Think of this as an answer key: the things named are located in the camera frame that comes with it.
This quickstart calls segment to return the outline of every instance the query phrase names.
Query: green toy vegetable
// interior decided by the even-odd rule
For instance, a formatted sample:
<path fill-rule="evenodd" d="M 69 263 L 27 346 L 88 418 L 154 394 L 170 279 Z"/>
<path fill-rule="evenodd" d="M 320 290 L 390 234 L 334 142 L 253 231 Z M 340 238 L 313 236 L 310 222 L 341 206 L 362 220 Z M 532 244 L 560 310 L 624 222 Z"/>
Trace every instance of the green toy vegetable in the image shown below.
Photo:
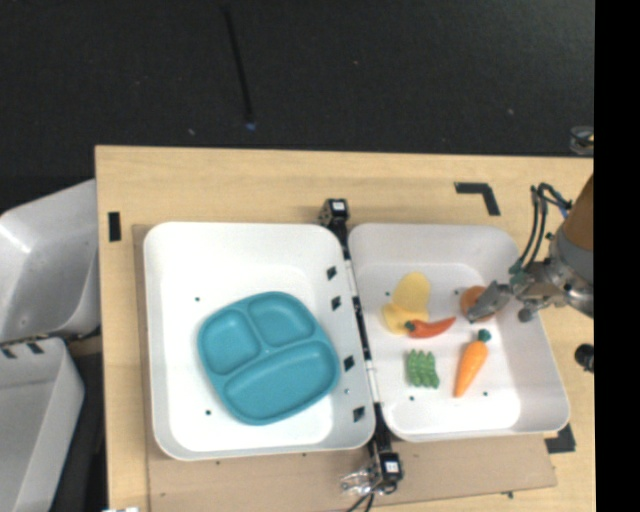
<path fill-rule="evenodd" d="M 429 352 L 412 350 L 407 358 L 407 375 L 413 386 L 426 388 L 438 388 L 440 379 L 436 373 L 436 358 Z"/>

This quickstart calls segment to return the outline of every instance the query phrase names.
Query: table top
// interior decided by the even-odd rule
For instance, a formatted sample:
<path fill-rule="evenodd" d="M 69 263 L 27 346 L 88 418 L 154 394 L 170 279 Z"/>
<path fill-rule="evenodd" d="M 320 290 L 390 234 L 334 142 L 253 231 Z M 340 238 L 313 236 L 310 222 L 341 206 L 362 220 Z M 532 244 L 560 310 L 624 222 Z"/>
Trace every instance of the table top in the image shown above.
<path fill-rule="evenodd" d="M 532 219 L 530 186 L 547 182 L 575 199 L 593 173 L 593 160 L 578 157 L 124 146 L 97 147 L 95 163 L 109 505 L 141 510 L 150 509 L 150 489 L 135 226 L 172 220 L 310 223 L 324 200 L 333 197 L 348 200 L 352 225 L 492 225 L 524 247 Z M 482 194 L 459 193 L 456 184 L 461 183 L 492 191 L 500 215 L 490 214 Z M 560 222 L 559 215 L 552 217 L 549 230 Z M 448 499 L 447 510 L 595 509 L 594 381 L 574 359 L 580 344 L 593 343 L 593 321 L 570 308 L 547 309 L 541 316 L 571 403 L 576 451 L 550 456 L 556 486 L 516 493 L 514 499 L 495 494 Z M 443 503 L 389 509 L 438 510 Z"/>

